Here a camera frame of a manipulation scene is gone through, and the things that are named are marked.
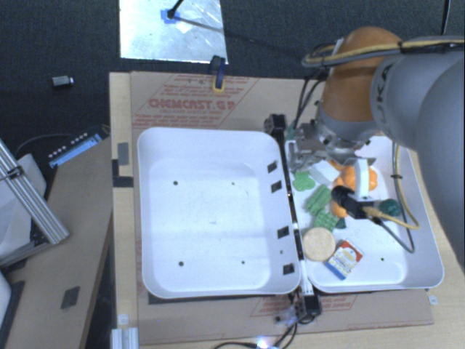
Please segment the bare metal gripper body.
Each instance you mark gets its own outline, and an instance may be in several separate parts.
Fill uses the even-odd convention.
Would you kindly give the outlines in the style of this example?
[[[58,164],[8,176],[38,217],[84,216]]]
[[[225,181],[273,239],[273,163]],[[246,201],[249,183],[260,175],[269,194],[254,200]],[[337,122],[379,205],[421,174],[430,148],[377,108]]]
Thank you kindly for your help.
[[[292,123],[294,142],[307,160],[307,165],[333,160],[342,166],[353,165],[356,152],[376,133],[372,121],[311,121],[299,126]]]

